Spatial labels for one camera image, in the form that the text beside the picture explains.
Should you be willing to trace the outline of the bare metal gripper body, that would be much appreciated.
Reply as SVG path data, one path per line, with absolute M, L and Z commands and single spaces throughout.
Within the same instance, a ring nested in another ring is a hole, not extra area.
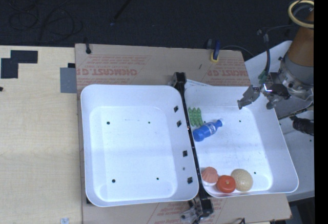
M 313 88 L 289 73 L 270 72 L 260 90 L 268 101 L 276 101 L 273 109 L 279 119 L 301 112 L 314 101 Z

